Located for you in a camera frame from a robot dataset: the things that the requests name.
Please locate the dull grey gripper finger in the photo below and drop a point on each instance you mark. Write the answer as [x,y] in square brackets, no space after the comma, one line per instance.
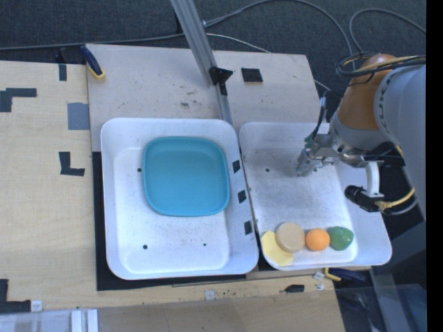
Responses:
[312,167]
[302,164]

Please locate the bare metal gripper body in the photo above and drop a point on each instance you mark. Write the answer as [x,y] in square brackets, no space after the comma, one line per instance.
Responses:
[327,149]

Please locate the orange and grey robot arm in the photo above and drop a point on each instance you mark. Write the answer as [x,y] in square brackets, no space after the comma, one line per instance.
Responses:
[398,116]

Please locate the white plastic tray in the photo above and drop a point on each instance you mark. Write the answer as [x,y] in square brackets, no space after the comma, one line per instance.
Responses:
[297,202]
[180,244]

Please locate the orange ball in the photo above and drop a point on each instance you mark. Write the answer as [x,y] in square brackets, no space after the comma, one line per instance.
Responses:
[317,239]

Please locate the beige round biscuit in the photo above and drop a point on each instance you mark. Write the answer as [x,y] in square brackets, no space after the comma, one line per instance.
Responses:
[290,237]

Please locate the green rounded toy fruit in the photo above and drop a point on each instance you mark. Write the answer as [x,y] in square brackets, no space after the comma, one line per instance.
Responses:
[341,238]

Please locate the yellow flat disc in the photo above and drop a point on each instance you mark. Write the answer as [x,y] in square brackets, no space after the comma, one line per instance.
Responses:
[273,252]

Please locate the blue plate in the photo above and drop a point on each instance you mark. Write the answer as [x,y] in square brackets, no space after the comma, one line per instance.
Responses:
[186,176]

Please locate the small black block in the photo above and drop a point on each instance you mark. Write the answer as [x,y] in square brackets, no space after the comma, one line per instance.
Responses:
[295,288]

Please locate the pale wood board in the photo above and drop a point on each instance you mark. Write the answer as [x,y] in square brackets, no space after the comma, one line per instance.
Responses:
[155,81]

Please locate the black cylinder on white bracket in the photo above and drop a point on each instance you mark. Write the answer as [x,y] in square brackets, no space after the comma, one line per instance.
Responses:
[361,196]

